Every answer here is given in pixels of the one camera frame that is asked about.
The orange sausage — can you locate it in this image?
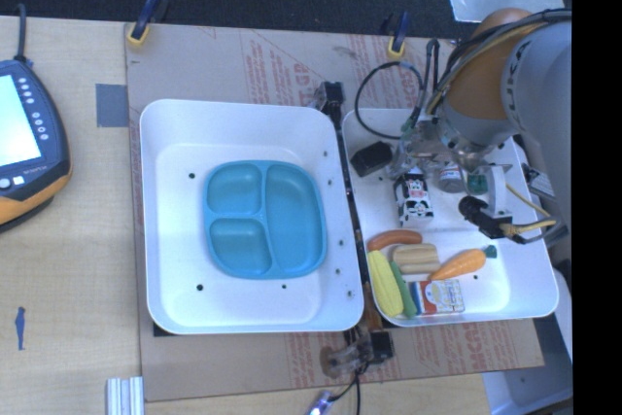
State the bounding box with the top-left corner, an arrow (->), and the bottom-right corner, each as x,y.
366,228 -> 424,253

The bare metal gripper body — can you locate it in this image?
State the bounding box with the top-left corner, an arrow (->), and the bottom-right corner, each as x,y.
387,116 -> 493,179

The blue divided plate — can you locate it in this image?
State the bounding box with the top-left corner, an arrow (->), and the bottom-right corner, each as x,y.
202,159 -> 328,281

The cow print milk carton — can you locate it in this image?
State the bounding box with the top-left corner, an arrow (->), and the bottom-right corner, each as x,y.
393,168 -> 435,228

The tan hot dog bun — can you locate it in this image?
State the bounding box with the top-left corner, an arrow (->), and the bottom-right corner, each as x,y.
391,242 -> 442,275

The black cylinder on white bracket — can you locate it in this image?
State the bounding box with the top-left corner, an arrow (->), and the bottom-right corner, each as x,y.
458,163 -> 514,240

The green pea pod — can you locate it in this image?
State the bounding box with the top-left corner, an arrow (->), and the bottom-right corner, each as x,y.
389,259 -> 419,320

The yellow corn cob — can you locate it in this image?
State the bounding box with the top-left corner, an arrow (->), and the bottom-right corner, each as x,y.
366,250 -> 405,319

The small grey can red label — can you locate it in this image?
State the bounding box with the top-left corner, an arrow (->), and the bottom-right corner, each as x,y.
436,162 -> 467,194

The orange and blue juice carton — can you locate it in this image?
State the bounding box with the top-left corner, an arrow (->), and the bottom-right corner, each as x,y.
409,278 -> 467,318

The orange carrot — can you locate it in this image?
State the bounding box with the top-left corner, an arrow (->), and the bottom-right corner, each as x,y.
427,244 -> 499,282

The small green bottle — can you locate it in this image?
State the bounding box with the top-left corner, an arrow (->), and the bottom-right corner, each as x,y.
466,172 -> 489,196

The thin black rod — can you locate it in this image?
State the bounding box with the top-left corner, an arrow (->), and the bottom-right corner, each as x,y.
328,107 -> 376,332

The black block with thin wires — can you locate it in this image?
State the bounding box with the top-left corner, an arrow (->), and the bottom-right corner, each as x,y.
368,329 -> 397,363
314,81 -> 347,114

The brown cardboard board red print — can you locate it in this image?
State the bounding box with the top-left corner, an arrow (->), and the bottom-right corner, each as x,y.
123,21 -> 546,402

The black box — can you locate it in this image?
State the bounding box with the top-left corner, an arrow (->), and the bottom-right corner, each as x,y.
349,140 -> 395,179

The white plastic tray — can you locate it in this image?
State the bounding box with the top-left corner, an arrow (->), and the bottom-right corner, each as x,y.
139,98 -> 365,336
341,107 -> 561,329

